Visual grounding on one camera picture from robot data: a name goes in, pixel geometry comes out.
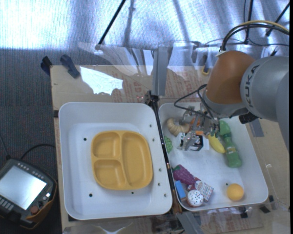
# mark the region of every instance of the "gray carpet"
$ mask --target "gray carpet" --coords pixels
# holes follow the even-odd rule
[[[55,144],[50,77],[40,67],[42,58],[60,65],[61,55],[67,54],[76,64],[109,64],[81,46],[99,42],[121,1],[0,0],[0,135],[11,157],[20,158],[37,144]],[[289,1],[254,0],[251,19],[275,21]],[[127,0],[104,45],[155,50],[174,42],[220,44],[231,28],[247,20],[249,5],[250,0]],[[290,9],[279,23],[289,29]],[[252,29],[248,46],[228,48],[246,50],[257,59],[277,46],[277,55],[288,56],[289,37],[275,30],[267,37],[265,32]],[[242,31],[231,42],[244,39]],[[178,60],[172,58],[170,64]],[[0,168],[5,156],[0,141]],[[54,148],[38,147],[24,160],[57,179]],[[0,234],[27,233],[62,233],[58,199],[33,232],[0,218]]]

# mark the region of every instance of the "screen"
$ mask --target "screen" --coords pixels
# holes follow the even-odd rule
[[[44,181],[13,166],[0,180],[0,195],[27,210],[45,186]]]

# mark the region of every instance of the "orange ball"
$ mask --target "orange ball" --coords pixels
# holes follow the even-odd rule
[[[233,201],[240,200],[244,195],[244,189],[239,184],[231,184],[227,187],[227,196]]]

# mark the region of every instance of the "green bottle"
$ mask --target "green bottle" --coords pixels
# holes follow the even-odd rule
[[[220,131],[219,135],[225,142],[226,157],[228,160],[228,166],[231,168],[240,167],[242,162],[239,157],[239,153],[235,147],[235,144],[231,139],[231,130],[230,126],[223,120],[219,121]]]

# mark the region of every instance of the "white plastic tray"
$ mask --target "white plastic tray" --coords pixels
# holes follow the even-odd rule
[[[196,110],[200,108],[200,103],[179,103],[178,105],[186,108],[192,105]],[[176,138],[169,132],[167,120],[170,117],[182,117],[184,112],[185,110],[175,107],[173,103],[163,104],[159,108],[163,135],[169,137],[173,143],[175,142],[175,146]],[[214,188],[209,202],[204,202],[199,207],[190,207],[178,198],[180,204],[189,211],[259,204],[268,197],[268,188],[246,126],[240,123],[238,117],[224,120],[230,125],[232,140],[242,160],[241,167],[228,167],[225,154],[216,152],[210,145],[209,149],[203,147],[200,151],[184,151],[174,147],[168,154],[172,168],[181,164],[194,176]],[[227,197],[227,185],[232,183],[240,184],[244,188],[244,197],[240,201],[231,201]]]
[[[59,110],[64,204],[78,220],[161,215],[172,206],[171,189],[153,110],[141,103],[69,102]],[[91,167],[91,141],[102,131],[130,130],[148,141],[153,179],[137,190],[101,187]]]

